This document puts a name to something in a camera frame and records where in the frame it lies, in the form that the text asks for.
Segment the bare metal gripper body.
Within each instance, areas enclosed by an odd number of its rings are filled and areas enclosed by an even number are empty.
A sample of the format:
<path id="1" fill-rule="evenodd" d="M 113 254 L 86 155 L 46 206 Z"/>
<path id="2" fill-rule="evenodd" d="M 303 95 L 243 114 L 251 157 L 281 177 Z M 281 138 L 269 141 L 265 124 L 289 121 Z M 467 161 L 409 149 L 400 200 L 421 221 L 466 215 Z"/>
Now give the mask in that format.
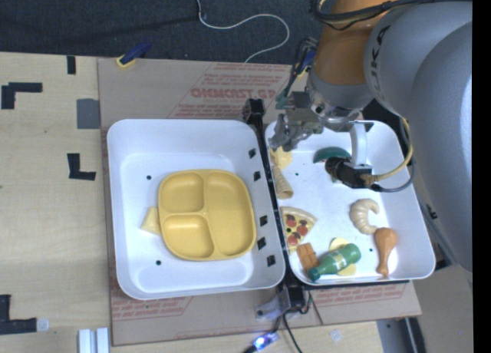
<path id="1" fill-rule="evenodd" d="M 360 107 L 346 108 L 330 104 L 294 107 L 285 112 L 285 134 L 319 134 L 324 129 L 345 132 L 358 118 Z"/>

